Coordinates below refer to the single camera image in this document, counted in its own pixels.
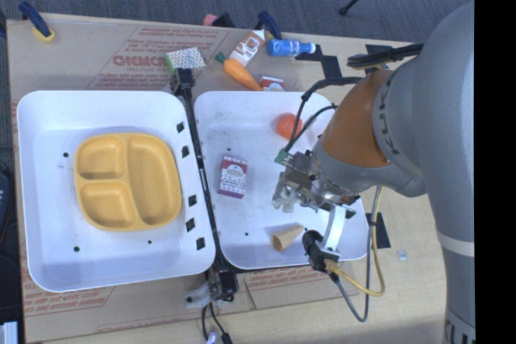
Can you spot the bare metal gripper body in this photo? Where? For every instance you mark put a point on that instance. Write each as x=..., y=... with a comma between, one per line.
x=300, y=177

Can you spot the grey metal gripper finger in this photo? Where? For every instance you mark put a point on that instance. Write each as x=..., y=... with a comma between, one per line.
x=291, y=202
x=278, y=192

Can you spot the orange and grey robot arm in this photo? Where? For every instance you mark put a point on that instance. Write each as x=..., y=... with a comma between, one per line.
x=439, y=125

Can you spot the tan ice cream cone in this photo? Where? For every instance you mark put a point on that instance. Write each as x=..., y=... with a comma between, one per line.
x=287, y=237

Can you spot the orange round toy fruit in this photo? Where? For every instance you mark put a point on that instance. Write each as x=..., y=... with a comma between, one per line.
x=287, y=127

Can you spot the white plastic tray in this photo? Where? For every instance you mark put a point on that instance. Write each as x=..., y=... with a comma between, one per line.
x=250, y=125
x=48, y=173

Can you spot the thin black rod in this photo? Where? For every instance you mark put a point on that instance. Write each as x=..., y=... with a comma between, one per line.
x=201, y=177

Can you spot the small red and white carton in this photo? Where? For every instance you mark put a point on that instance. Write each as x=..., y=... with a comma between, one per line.
x=272, y=84

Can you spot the orange carrot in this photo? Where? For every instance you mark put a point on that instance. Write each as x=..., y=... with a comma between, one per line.
x=238, y=72

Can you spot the blue bottle white cap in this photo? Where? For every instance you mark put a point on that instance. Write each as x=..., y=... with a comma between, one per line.
x=284, y=47

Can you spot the orange divided plate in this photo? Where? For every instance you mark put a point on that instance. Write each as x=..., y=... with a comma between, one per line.
x=149, y=169

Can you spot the orange and white bottle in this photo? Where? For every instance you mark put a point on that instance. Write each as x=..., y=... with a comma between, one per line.
x=246, y=48

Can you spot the green and white patterned packet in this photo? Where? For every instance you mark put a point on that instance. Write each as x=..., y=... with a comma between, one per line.
x=185, y=59

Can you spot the pink toy piece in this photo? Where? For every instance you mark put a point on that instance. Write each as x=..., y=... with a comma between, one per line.
x=209, y=20

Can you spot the brown cardboard board red print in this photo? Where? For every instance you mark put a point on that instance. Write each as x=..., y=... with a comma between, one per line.
x=121, y=52

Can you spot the black cylinder on white bracket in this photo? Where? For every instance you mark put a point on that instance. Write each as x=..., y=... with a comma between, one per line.
x=335, y=227

